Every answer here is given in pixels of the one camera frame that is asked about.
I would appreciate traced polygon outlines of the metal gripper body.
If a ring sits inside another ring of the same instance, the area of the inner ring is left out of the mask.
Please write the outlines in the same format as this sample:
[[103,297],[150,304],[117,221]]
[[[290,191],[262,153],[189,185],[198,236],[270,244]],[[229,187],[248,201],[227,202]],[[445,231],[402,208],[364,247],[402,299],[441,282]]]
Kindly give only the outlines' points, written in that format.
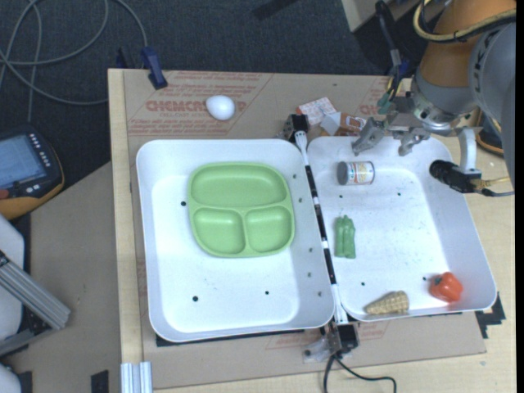
[[449,136],[454,132],[454,116],[420,95],[387,100],[384,109],[384,128],[389,133]]

